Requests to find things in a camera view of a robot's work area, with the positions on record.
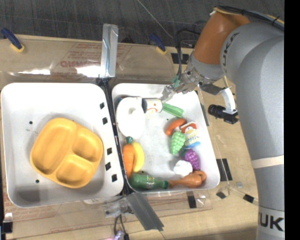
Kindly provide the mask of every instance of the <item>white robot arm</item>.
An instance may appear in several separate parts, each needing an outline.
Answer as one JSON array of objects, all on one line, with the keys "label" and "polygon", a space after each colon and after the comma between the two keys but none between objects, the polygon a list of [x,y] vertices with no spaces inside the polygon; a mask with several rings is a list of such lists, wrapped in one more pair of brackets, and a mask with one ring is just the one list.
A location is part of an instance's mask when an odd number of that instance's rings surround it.
[{"label": "white robot arm", "polygon": [[[223,76],[236,87],[237,112],[256,177],[257,240],[285,239],[284,23],[250,22],[242,15],[215,11],[179,85],[168,91],[186,93],[199,87],[216,95],[222,90],[213,83]],[[231,98],[228,102],[233,111]]]}]

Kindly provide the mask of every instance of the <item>duct tape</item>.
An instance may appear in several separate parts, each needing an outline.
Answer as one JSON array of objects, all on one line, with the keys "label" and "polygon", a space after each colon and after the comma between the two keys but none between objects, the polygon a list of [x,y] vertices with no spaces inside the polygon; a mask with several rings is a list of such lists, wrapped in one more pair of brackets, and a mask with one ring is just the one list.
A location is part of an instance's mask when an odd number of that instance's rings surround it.
[{"label": "duct tape", "polygon": [[285,239],[285,211],[259,206],[258,231]]},{"label": "duct tape", "polygon": [[285,155],[279,155],[274,157],[260,158],[256,160],[251,160],[251,165],[253,169],[278,166],[285,164]]}]

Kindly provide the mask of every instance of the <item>bottle label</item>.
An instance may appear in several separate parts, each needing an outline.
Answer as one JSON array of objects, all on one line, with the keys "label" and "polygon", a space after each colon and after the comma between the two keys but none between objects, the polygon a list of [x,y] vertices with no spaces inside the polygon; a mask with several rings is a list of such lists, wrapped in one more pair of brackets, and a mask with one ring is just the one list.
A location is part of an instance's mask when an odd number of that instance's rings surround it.
[{"label": "bottle label", "polygon": [[152,189],[155,186],[155,177],[153,176],[146,176],[146,188],[147,189]]}]

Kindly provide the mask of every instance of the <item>purple grapes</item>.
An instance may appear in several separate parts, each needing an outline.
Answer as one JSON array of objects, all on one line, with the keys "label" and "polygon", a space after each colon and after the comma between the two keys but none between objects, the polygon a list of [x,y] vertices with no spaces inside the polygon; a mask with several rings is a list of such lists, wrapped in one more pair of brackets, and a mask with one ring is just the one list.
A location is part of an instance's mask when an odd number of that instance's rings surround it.
[{"label": "purple grapes", "polygon": [[200,170],[199,157],[196,152],[189,148],[182,152],[182,157],[185,161],[190,162],[194,171]]}]

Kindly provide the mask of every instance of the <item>yellow plate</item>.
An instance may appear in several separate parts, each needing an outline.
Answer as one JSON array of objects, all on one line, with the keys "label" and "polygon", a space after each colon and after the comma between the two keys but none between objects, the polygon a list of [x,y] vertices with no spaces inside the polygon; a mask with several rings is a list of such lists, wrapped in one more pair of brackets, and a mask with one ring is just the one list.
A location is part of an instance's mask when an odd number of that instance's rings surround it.
[{"label": "yellow plate", "polygon": [[50,120],[34,142],[32,167],[44,177],[68,188],[89,183],[104,153],[98,135],[62,117]]}]

